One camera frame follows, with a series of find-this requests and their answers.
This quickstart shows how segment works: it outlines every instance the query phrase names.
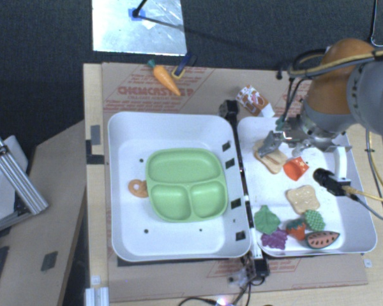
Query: toy carrot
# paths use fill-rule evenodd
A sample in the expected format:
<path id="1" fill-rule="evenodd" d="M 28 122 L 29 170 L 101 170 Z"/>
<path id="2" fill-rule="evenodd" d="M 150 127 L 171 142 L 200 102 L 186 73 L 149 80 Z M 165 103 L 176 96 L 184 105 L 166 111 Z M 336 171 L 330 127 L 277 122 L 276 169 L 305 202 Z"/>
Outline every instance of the toy carrot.
<path id="1" fill-rule="evenodd" d="M 172 77 L 170 77 L 169 73 L 163 66 L 157 66 L 154 60 L 149 60 L 147 62 L 149 67 L 153 68 L 154 77 L 168 90 L 172 91 L 177 96 L 180 96 L 180 91 L 174 83 Z"/>

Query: green toy leaf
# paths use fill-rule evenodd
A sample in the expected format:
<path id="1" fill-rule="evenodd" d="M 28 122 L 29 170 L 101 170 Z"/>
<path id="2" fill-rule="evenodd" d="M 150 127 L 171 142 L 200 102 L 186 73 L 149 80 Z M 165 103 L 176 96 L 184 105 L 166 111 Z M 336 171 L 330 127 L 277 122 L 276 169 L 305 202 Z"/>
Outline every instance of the green toy leaf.
<path id="1" fill-rule="evenodd" d="M 280 223 L 279 218 L 269 210 L 267 205 L 261 206 L 261 209 L 254 215 L 255 228 L 267 235 L 276 231 Z"/>

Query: metal sheet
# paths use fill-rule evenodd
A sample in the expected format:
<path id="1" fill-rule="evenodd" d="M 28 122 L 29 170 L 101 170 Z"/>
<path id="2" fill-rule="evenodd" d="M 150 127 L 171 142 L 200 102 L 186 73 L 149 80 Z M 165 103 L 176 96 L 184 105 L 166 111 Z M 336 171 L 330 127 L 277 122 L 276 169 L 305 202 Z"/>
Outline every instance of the metal sheet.
<path id="1" fill-rule="evenodd" d="M 92 0 L 93 49 L 134 54 L 187 53 L 180 0 L 148 0 L 143 19 L 131 17 L 142 0 Z"/>

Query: yellow cable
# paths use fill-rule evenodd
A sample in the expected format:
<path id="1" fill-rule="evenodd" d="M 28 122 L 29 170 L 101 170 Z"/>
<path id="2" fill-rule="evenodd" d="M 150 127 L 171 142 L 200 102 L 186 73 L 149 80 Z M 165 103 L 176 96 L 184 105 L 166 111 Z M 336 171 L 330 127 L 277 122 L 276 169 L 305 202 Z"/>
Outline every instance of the yellow cable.
<path id="1" fill-rule="evenodd" d="M 353 55 L 352 57 L 346 57 L 343 59 L 339 59 L 333 62 L 329 62 L 327 64 L 323 64 L 314 68 L 309 68 L 309 69 L 302 69 L 302 70 L 293 70 L 292 68 L 289 69 L 289 75 L 292 75 L 294 77 L 298 77 L 301 75 L 306 75 L 307 73 L 314 73 L 316 71 L 323 71 L 335 66 L 339 66 L 341 64 L 345 64 L 347 62 L 352 62 L 352 61 L 358 61 L 358 60 L 363 60 L 363 59 L 371 59 L 375 57 L 383 57 L 383 50 L 379 51 L 373 51 L 368 54 L 358 54 L 358 55 Z"/>
<path id="2" fill-rule="evenodd" d="M 372 134 L 371 133 L 369 133 L 369 145 L 370 145 L 370 148 L 372 148 Z M 376 167 L 376 164 L 375 164 L 373 156 L 371 156 L 371 158 L 372 158 L 373 169 L 374 169 L 374 171 L 376 173 L 376 176 L 377 176 L 379 182 L 383 186 L 383 179 L 380 176 L 379 171 L 377 170 L 377 167 Z M 365 192 L 362 192 L 362 191 L 358 191 L 356 188 L 353 188 L 353 187 L 350 187 L 350 186 L 343 186 L 342 189 L 346 193 L 348 193 L 348 194 L 359 194 L 359 195 L 363 195 L 365 197 L 372 198 L 372 199 L 377 200 L 377 201 L 383 201 L 382 197 L 379 197 L 379 196 L 376 196 L 376 195 L 373 195 L 373 194 L 369 194 L 369 193 L 365 193 Z"/>

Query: cardboard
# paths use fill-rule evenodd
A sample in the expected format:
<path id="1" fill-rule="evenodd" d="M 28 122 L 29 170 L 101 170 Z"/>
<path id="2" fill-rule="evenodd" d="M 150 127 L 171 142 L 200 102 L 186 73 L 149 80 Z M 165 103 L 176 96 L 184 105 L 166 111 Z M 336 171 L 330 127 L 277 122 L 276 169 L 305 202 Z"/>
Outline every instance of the cardboard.
<path id="1" fill-rule="evenodd" d="M 276 115 L 285 108 L 288 80 L 281 81 L 273 71 L 186 68 L 177 82 L 181 97 L 164 89 L 153 77 L 150 68 L 139 64 L 102 65 L 103 141 L 107 140 L 110 117 L 120 111 L 217 114 L 226 99 L 235 99 L 238 92 L 252 85 L 273 107 Z M 290 115 L 300 109 L 309 83 L 299 87 Z M 240 109 L 239 119 L 249 116 Z M 105 160 L 109 153 L 104 145 Z M 109 167 L 105 167 L 107 204 L 108 284 L 111 302 L 152 300 L 201 295 L 238 293 L 239 288 L 228 278 L 242 268 L 239 259 L 185 261 L 166 263 L 125 263 L 119 261 L 110 242 Z M 318 256 L 312 258 L 270 259 L 270 276 L 253 291 L 279 291 L 367 284 L 363 260 L 358 254 Z"/>

